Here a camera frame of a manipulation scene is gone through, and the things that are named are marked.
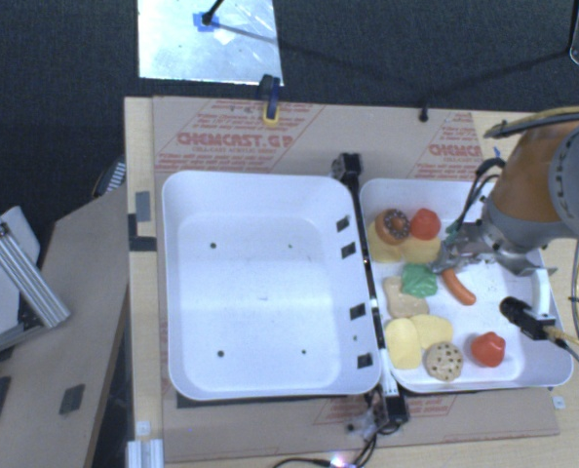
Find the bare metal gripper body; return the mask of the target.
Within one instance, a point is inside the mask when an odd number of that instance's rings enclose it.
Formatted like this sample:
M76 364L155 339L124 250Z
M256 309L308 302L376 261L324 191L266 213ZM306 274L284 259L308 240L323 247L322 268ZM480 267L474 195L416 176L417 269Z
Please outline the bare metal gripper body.
M542 266L528 258L530 250L516 246L488 221L464 222L457 230L447 228L448 236L442 241L440 258L450 262L467 258L471 263L498 263L516 276L530 276L537 270L553 275L556 267Z

